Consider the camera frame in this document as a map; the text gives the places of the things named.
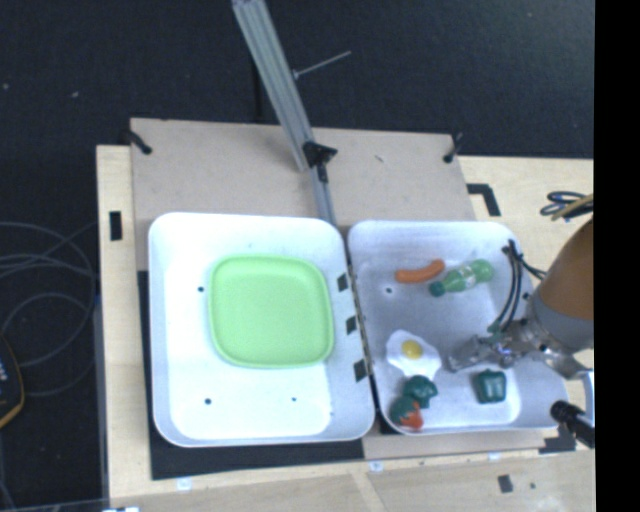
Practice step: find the green plastic bottle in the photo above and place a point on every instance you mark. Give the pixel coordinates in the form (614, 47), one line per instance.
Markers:
(460, 279)

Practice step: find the black cylinder on white bracket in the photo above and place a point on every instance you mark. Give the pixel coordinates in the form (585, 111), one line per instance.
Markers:
(572, 417)

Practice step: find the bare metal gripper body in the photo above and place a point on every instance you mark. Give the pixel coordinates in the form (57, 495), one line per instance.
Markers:
(530, 345)

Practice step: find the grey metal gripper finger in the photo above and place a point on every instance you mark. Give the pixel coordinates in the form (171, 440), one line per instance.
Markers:
(481, 342)
(465, 360)

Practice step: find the green broccoli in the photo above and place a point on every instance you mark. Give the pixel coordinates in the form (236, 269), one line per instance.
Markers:
(421, 389)

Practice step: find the green plate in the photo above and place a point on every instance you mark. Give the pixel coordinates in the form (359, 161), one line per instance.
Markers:
(270, 310)

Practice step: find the pale wood board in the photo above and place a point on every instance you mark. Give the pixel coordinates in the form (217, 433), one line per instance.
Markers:
(240, 170)

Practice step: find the white plastic tray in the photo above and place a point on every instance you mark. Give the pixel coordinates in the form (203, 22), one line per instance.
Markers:
(465, 320)
(185, 325)

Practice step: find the green bell pepper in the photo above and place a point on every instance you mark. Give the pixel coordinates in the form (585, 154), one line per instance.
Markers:
(490, 386)

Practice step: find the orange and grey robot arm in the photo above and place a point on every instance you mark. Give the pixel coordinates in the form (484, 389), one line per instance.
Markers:
(570, 285)

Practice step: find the orange sausage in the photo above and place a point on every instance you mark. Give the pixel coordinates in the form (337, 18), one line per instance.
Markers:
(419, 272)

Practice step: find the white and yellow fried egg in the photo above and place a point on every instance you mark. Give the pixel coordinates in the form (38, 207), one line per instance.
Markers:
(412, 352)

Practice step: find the green and orange toy vegetable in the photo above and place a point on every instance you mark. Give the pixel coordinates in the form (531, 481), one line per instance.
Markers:
(406, 413)

